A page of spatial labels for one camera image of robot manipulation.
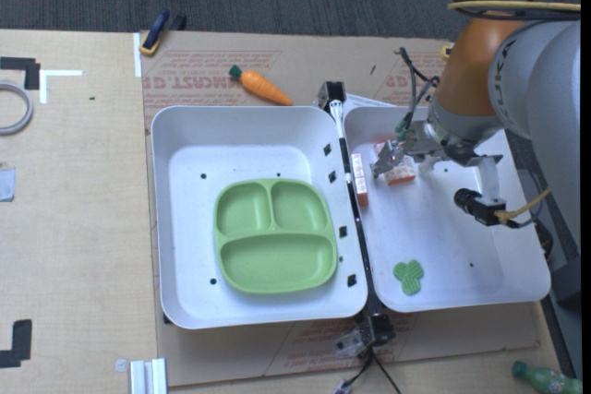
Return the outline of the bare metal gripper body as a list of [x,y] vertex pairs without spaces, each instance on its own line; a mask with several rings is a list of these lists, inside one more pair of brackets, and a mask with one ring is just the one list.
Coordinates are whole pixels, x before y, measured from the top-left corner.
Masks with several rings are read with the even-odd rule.
[[470,166],[476,159],[476,142],[462,138],[429,120],[414,121],[402,144],[406,155],[417,161],[439,158]]

